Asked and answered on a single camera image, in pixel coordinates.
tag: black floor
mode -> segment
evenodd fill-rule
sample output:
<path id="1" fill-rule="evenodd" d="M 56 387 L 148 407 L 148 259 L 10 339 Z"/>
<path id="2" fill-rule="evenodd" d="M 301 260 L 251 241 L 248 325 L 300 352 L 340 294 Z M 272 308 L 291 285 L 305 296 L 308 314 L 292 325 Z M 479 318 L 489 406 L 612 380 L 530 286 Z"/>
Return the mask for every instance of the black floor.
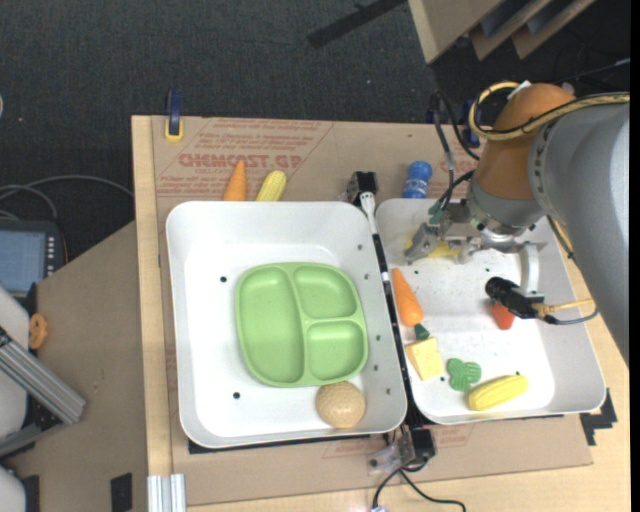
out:
<path id="1" fill-rule="evenodd" d="M 163 113 L 172 86 L 186 114 L 420 123 L 436 87 L 459 106 L 503 79 L 555 81 L 630 57 L 630 0 L 595 2 L 524 60 L 507 42 L 479 62 L 461 40 L 427 65 L 400 2 L 324 44 L 310 37 L 374 3 L 3 1 L 0 210 L 51 218 L 35 194 L 1 188 L 51 176 L 131 188 L 130 116 Z M 579 94 L 629 90 L 630 66 L 572 82 Z M 133 219 L 131 198 L 107 185 L 38 189 L 57 207 L 70 258 Z"/>

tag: yellow corn cob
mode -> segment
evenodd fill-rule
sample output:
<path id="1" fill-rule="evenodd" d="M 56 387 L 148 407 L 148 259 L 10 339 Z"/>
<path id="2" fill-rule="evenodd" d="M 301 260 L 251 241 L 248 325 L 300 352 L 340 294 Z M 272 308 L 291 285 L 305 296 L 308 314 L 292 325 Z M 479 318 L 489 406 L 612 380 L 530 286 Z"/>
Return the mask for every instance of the yellow corn cob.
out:
<path id="1" fill-rule="evenodd" d="M 271 171 L 262 183 L 256 201 L 277 201 L 287 185 L 287 175 L 282 171 Z"/>
<path id="2" fill-rule="evenodd" d="M 485 411 L 523 394 L 529 387 L 524 375 L 507 375 L 478 386 L 469 394 L 469 407 Z"/>

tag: carrot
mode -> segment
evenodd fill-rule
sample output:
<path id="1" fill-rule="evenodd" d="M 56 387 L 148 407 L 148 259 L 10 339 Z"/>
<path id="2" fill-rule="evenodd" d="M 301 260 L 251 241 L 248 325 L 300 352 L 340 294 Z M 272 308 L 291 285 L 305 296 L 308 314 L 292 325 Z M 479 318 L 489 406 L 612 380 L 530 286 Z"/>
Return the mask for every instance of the carrot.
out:
<path id="1" fill-rule="evenodd" d="M 229 184 L 222 196 L 223 201 L 246 201 L 247 200 L 247 173 L 244 168 L 244 160 L 238 160 Z"/>
<path id="2" fill-rule="evenodd" d="M 420 307 L 418 299 L 411 290 L 409 283 L 399 268 L 393 269 L 391 277 L 400 320 L 402 320 L 402 323 L 405 325 L 414 328 L 417 339 L 427 339 L 429 337 L 429 331 L 421 325 L 424 319 L 424 312 L 422 311 L 422 307 Z"/>

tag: orange ring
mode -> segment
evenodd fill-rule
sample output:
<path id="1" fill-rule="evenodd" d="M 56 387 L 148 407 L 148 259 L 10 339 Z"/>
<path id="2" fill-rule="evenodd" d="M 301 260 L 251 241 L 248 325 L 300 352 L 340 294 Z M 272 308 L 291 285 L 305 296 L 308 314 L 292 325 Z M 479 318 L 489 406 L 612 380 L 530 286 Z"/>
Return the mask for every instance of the orange ring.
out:
<path id="1" fill-rule="evenodd" d="M 29 348 L 38 350 L 48 334 L 47 320 L 40 313 L 34 313 L 29 320 Z"/>

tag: green plate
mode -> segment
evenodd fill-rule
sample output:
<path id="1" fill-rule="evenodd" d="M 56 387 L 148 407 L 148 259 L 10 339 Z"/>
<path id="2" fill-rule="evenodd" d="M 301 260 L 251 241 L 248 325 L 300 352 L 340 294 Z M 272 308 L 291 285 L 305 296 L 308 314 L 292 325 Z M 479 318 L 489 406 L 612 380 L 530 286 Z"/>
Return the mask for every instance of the green plate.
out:
<path id="1" fill-rule="evenodd" d="M 240 277 L 235 309 L 245 363 L 266 384 L 322 386 L 349 379 L 367 361 L 360 298 L 330 265 L 254 267 Z"/>

